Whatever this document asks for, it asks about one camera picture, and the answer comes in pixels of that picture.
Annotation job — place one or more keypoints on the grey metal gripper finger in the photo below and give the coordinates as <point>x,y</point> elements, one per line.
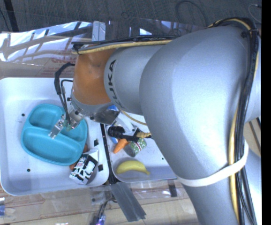
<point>55,130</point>

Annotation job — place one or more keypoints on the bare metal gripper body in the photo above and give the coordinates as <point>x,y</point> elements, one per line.
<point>75,117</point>

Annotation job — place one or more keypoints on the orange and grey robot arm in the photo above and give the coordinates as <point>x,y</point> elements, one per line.
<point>191,92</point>

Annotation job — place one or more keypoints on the blue divided plate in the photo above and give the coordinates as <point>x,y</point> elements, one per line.
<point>53,146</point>

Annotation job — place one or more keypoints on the blue and white bottle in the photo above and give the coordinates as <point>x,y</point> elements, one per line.
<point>114,140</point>

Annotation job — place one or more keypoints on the black and white carton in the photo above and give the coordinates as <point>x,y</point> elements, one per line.
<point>84,167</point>

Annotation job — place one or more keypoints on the orange carrot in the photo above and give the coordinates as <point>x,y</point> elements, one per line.
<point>119,146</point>

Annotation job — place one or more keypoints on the white plastic tray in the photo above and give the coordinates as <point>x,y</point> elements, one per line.
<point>13,97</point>
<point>154,158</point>

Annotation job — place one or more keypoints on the green can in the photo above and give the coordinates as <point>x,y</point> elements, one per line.
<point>135,147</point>

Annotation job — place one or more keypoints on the yellow banana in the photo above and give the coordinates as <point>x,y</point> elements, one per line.
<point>132,166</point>

